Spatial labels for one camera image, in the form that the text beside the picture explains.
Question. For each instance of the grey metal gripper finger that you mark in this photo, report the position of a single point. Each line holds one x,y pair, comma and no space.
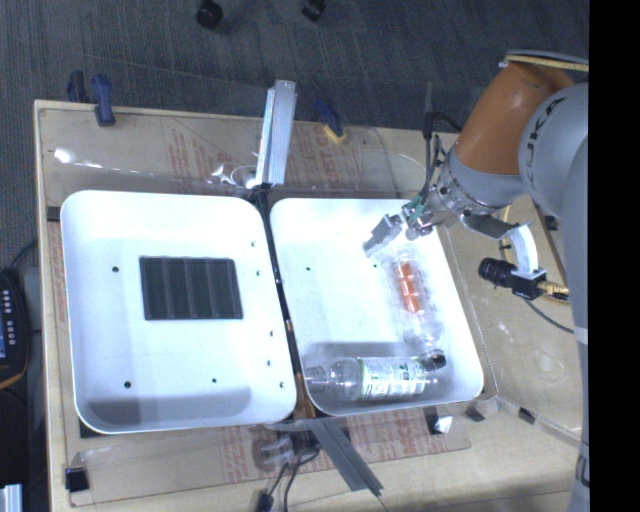
376,246
387,226

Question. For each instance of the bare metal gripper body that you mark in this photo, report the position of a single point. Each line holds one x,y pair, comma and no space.
436,211

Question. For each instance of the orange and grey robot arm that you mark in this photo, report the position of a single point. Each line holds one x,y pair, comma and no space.
545,150

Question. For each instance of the clear bottle with orange label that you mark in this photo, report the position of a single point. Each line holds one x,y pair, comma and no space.
411,295

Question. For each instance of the white plastic tray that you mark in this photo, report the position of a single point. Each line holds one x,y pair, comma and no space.
340,300
125,350

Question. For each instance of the clear bottle with green label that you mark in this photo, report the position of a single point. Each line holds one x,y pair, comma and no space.
385,378

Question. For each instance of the black ribbed rectangular pad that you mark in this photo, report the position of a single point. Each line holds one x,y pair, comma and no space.
190,288

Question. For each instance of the brown cardboard board red print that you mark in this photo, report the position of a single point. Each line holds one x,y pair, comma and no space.
150,145

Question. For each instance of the black cylinder on white bracket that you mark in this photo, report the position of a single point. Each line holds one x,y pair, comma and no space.
510,274

